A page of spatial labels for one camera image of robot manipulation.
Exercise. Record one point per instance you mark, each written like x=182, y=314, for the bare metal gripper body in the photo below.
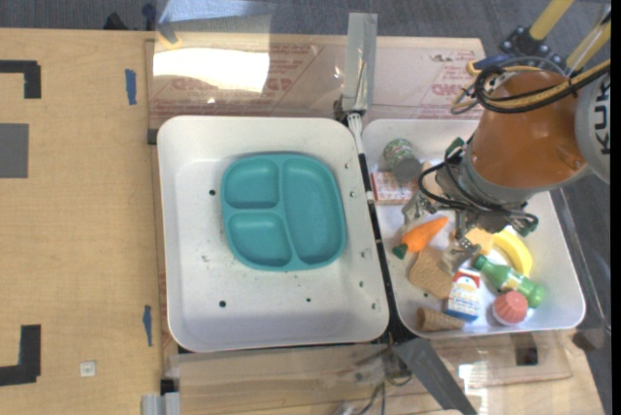
x=487, y=219

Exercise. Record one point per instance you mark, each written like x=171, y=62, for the orange carrot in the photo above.
x=422, y=233

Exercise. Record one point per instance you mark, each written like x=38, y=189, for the yellow banana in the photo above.
x=516, y=250

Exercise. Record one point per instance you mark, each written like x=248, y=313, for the white and blue carton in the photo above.
x=465, y=296

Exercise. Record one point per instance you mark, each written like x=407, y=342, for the green bottle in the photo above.
x=514, y=281

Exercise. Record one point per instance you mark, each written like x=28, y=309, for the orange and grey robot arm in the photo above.
x=526, y=137

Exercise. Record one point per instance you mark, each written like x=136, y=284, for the white plastic tray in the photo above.
x=271, y=306
x=553, y=296

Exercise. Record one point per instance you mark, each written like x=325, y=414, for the red and white carton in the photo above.
x=388, y=190

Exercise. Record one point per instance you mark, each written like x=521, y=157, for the pale yellow cheese block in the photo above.
x=480, y=241

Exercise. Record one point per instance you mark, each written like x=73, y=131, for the brown bread slice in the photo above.
x=429, y=277

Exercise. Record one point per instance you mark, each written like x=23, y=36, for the teal divided plate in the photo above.
x=310, y=209

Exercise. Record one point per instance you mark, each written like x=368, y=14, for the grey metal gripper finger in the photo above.
x=417, y=208
x=458, y=253

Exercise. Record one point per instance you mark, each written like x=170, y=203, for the brown cardboard board red print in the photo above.
x=301, y=78

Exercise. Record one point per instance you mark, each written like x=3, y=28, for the tan ice cream cone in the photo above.
x=436, y=320

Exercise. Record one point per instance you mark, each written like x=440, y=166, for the green can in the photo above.
x=399, y=153

